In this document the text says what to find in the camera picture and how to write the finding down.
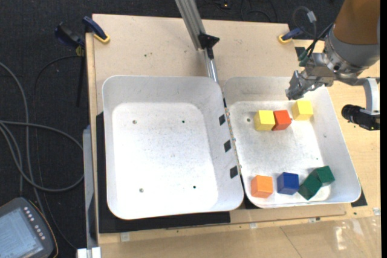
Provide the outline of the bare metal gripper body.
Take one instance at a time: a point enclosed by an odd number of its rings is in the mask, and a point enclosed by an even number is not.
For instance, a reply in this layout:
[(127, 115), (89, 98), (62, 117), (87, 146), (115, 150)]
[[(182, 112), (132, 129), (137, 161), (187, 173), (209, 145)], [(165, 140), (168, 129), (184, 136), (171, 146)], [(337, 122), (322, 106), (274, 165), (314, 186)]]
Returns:
[(305, 52), (302, 57), (302, 77), (314, 87), (331, 86), (340, 81), (351, 86), (361, 85), (358, 76), (368, 68), (368, 57), (362, 53), (344, 53), (323, 50), (322, 53)]

